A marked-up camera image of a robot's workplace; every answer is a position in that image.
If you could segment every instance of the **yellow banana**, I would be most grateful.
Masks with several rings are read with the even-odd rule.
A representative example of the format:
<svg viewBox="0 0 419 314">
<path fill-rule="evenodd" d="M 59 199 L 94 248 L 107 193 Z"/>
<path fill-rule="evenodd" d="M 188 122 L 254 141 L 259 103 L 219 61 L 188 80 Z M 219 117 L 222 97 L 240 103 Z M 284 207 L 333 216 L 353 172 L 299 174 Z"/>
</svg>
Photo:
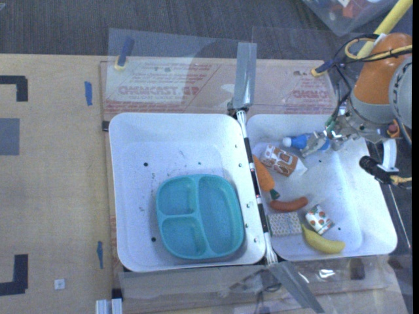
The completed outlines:
<svg viewBox="0 0 419 314">
<path fill-rule="evenodd" d="M 345 248 L 345 242 L 325 239 L 316 232 L 307 229 L 303 224 L 301 224 L 301 228 L 307 243 L 323 253 L 337 254 Z"/>
</svg>

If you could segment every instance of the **yellow pole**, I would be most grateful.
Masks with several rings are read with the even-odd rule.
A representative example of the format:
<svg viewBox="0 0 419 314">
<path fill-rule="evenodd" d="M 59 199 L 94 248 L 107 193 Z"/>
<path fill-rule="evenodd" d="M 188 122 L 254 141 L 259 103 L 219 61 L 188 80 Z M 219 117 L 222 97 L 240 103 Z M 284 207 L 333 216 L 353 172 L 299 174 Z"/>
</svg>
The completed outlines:
<svg viewBox="0 0 419 314">
<path fill-rule="evenodd" d="M 388 34 L 400 21 L 403 15 L 408 11 L 410 6 L 412 6 L 413 0 L 398 0 L 394 7 L 387 14 L 385 19 L 381 22 L 378 28 L 374 31 L 374 34 Z M 368 56 L 371 50 L 373 49 L 373 42 L 366 42 L 362 49 L 358 52 L 357 57 L 362 58 Z"/>
</svg>

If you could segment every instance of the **orange carrot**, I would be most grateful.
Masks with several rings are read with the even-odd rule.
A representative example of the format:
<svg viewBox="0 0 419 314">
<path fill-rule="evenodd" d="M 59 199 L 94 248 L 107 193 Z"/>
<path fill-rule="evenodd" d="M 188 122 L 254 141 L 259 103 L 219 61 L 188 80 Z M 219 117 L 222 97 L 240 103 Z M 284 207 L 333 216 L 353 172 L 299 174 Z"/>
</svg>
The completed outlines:
<svg viewBox="0 0 419 314">
<path fill-rule="evenodd" d="M 273 209 L 281 212 L 293 212 L 307 205 L 308 199 L 302 196 L 296 200 L 285 202 L 280 200 L 272 200 L 269 204 Z"/>
<path fill-rule="evenodd" d="M 274 190 L 275 181 L 269 173 L 268 169 L 253 155 L 253 162 L 255 163 L 257 181 L 262 191 L 269 192 L 272 199 L 279 198 L 280 194 Z"/>
</svg>

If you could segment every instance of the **white plastic tray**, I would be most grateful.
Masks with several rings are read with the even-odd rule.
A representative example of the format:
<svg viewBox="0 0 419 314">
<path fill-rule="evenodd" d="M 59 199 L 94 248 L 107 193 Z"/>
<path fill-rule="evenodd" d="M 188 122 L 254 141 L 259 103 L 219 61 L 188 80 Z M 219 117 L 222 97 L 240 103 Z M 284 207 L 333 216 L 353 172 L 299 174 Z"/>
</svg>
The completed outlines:
<svg viewBox="0 0 419 314">
<path fill-rule="evenodd" d="M 222 114 L 123 113 L 109 125 L 117 248 L 131 271 L 161 271 L 258 262 L 265 252 L 242 131 Z M 170 177 L 206 173 L 224 177 L 236 190 L 245 227 L 238 251 L 217 260 L 185 260 L 160 238 L 155 198 Z"/>
<path fill-rule="evenodd" d="M 247 133 L 256 156 L 267 143 L 280 141 L 286 136 L 321 131 L 328 116 L 293 114 L 257 114 L 247 123 Z M 297 156 L 299 151 L 284 148 Z M 397 245 L 386 201 L 379 183 L 359 166 L 362 156 L 368 155 L 364 139 L 348 141 L 339 151 L 329 149 L 301 158 L 308 171 L 284 177 L 271 171 L 280 199 L 289 201 L 306 196 L 309 204 L 298 214 L 304 221 L 305 213 L 319 203 L 335 222 L 323 236 L 346 243 L 340 254 L 322 254 L 309 247 L 302 235 L 272 237 L 275 252 L 286 260 L 316 260 L 336 257 L 388 254 Z M 269 193 L 263 193 L 265 212 L 277 213 L 268 206 Z"/>
</svg>

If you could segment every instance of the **teal plastic container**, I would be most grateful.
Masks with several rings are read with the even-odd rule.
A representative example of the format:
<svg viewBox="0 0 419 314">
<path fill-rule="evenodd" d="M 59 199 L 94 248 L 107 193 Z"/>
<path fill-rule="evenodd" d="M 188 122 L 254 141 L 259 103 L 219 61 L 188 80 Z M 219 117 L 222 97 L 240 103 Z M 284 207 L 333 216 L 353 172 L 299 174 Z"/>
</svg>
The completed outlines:
<svg viewBox="0 0 419 314">
<path fill-rule="evenodd" d="M 158 227 L 175 256 L 228 256 L 244 240 L 240 204 L 231 184 L 216 175 L 185 175 L 163 182 L 156 195 Z"/>
</svg>

